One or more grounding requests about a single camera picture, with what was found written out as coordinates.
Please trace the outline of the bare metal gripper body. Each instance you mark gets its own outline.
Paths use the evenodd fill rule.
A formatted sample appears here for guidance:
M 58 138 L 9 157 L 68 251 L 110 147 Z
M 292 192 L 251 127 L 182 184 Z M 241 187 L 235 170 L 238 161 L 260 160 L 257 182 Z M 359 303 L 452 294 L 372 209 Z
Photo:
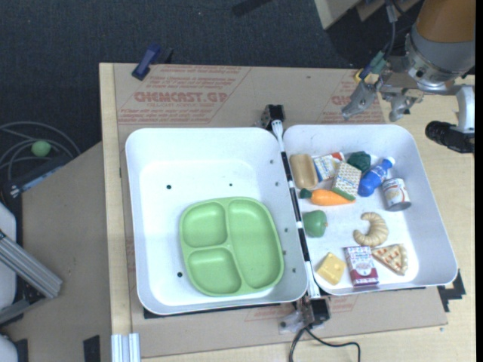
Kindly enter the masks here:
M 418 103 L 424 94 L 454 94 L 454 82 L 470 70 L 470 58 L 444 46 L 427 57 L 410 44 L 402 56 L 389 57 L 378 90 L 391 103 Z

